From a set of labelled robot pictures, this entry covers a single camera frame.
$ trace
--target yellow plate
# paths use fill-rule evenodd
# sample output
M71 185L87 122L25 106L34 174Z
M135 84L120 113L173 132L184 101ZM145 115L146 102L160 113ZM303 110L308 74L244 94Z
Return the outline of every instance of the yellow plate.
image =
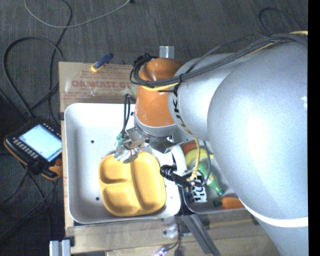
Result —
M166 202L164 178L157 159L141 152L131 163L116 161L112 154L99 164L100 190L106 209L115 216L146 215Z

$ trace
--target green bottle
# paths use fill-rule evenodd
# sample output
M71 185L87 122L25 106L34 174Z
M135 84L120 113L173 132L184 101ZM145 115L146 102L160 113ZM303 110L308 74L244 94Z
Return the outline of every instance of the green bottle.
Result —
M208 168L203 162L199 163L198 171L202 174L203 179L205 179L207 177ZM221 197L225 193L225 191L220 187L217 177L215 175L213 175L212 173L210 173L209 178L206 182L206 185L209 188L212 188L216 192L218 197Z

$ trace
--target white stripe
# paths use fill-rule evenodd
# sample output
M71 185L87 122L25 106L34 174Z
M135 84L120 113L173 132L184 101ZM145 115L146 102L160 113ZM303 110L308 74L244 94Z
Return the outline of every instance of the white stripe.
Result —
M302 217L302 218L293 218L293 219L276 219L276 218L269 218L263 216L242 202L245 208L256 218L263 221L264 223L270 224L272 226L280 227L280 228L301 228L301 227L308 227L309 226L309 217Z

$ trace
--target banana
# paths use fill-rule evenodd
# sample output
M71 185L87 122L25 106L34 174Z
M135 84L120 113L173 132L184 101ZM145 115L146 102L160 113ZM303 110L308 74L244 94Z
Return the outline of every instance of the banana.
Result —
M197 153L198 152L198 149L195 148L195 149L192 149L190 150L188 153L186 153L185 155L185 163L186 163L186 166L189 167L189 165L197 159ZM206 158L207 157L207 152L205 149L203 148L200 148L200 158Z

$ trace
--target carrot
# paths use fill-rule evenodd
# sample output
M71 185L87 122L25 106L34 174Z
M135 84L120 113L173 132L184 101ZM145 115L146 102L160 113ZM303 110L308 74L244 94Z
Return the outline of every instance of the carrot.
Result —
M218 207L221 206L223 209L235 209L235 208L244 208L239 198L225 196L221 199L221 202L215 200L213 205Z
M194 140L187 142L184 144L181 149L184 155L186 155L189 151L195 149L197 147L196 143Z

